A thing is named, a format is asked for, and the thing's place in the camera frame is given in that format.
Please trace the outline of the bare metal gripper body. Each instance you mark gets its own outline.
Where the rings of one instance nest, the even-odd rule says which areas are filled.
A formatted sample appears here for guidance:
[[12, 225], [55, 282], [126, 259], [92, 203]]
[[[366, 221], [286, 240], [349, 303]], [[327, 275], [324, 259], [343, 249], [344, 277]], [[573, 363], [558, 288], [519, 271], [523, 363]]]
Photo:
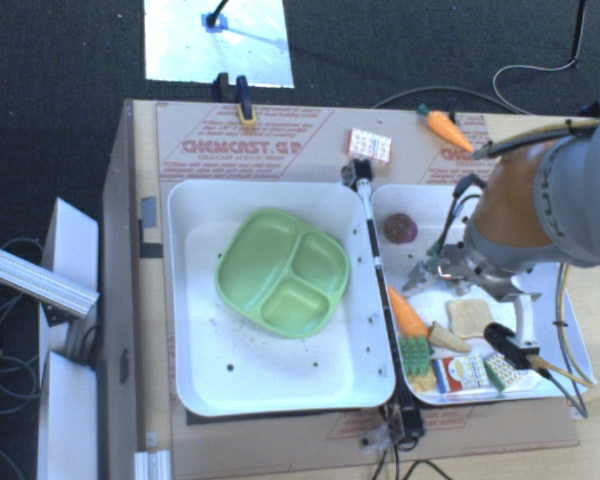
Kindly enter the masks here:
[[493, 299], [513, 299], [519, 288], [512, 272], [495, 267], [468, 244], [447, 244], [428, 260], [428, 270], [457, 295], [480, 288]]

